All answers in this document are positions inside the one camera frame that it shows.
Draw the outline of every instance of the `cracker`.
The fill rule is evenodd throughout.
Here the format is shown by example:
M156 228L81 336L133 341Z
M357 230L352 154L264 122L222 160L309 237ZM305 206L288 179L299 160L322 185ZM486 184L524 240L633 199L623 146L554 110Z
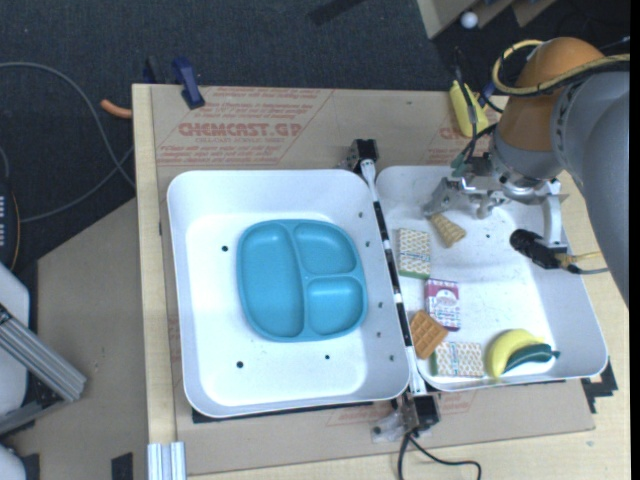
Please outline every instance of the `cracker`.
M455 222L451 222L441 213L432 215L430 220L438 230L438 233L447 247L451 247L453 244L467 236L467 232L463 228L458 226Z
M431 274L431 235L415 229L398 230L398 273L427 279Z
M420 359L427 359L449 334L449 331L422 310L414 315L410 328L413 347Z
M443 342L433 354L436 375L483 377L482 345L471 342Z

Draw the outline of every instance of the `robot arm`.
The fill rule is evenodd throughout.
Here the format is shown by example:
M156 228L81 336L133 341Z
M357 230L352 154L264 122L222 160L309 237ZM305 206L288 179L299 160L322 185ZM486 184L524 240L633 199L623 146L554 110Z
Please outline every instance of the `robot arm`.
M515 87L500 80L517 47L535 46ZM561 219L555 177L566 170L585 198L603 257L629 304L629 56L605 57L584 41L525 41L507 50L493 71L511 97L489 152L467 158L459 176L442 180L425 206L443 211L460 195L480 202L478 216L511 199L541 204L543 247L557 242Z

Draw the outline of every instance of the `wooden table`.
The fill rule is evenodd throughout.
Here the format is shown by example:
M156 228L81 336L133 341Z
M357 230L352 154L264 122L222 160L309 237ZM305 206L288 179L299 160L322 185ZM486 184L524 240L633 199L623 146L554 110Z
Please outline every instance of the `wooden table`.
M141 253L142 306L147 387L149 443L168 444L176 441L173 381L167 324L162 242L158 223L160 203L158 171L154 140L153 86L133 86L138 218ZM371 93L351 95L351 101L368 105ZM406 100L417 94L385 92L385 101ZM443 112L442 105L431 108ZM561 178L565 192L571 197L563 204L564 226L574 250L597 248L586 217L584 202L572 181ZM483 467L486 478L522 479L622 479L631 478L630 407L629 407L629 312L611 277L586 276L585 285L607 342L610 361L618 390L612 397L598 398L595 429L570 433L498 441L438 449L436 455L445 460L474 459ZM268 436L256 436L268 439ZM395 477L397 454L377 454L353 459L326 460L276 468L233 471L197 478L379 478ZM475 478L471 467L449 468L410 452L406 458L406 478Z

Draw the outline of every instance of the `blue clamp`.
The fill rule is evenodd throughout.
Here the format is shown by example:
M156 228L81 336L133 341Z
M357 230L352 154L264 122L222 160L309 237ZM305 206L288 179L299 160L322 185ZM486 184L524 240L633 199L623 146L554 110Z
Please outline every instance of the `blue clamp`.
M176 75L179 83L184 86L182 91L182 97L187 102L190 109L203 107L205 104L202 94L198 89L196 83L196 77L193 72L193 67L186 57L176 57L171 62L171 67Z
M490 81L482 88L482 91L480 91L478 95L478 104L480 107L484 107L487 104L487 101L493 96L494 92L496 92L496 86L493 81Z

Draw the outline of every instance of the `blue divided plate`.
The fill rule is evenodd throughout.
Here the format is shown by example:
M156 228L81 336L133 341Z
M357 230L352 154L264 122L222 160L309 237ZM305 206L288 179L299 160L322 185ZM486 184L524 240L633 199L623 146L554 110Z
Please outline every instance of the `blue divided plate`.
M237 278L249 323L272 340L336 338L366 315L358 251L328 222L282 219L249 227L238 244Z

